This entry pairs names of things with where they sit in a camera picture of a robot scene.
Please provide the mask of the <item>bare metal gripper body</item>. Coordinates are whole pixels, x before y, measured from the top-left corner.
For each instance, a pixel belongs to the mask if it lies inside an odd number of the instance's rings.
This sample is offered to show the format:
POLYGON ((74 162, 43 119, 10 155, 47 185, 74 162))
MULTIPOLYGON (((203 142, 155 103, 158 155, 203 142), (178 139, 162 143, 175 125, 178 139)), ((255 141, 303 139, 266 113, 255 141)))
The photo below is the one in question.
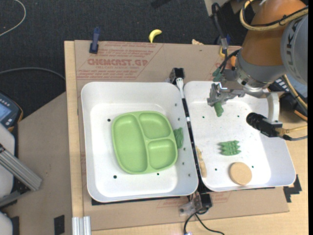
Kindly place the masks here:
POLYGON ((229 100, 235 97, 244 97, 250 95, 256 98, 266 98, 269 94, 267 89, 255 84, 251 77, 241 77, 242 73, 236 70, 225 70, 219 81, 219 99, 229 100))

